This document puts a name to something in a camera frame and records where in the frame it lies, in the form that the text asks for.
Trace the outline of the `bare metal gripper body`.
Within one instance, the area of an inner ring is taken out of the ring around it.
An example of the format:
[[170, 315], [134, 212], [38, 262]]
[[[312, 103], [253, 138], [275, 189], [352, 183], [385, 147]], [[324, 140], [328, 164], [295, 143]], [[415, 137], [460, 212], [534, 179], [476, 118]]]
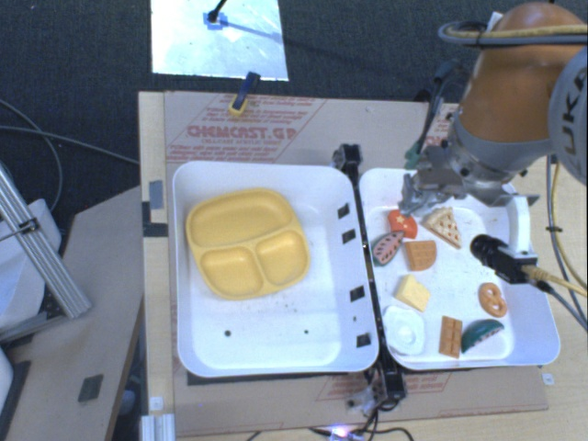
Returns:
[[503, 185], [519, 171], [518, 144], [430, 146], [413, 176], [413, 202], [472, 196], [482, 203], [506, 203], [510, 195]]

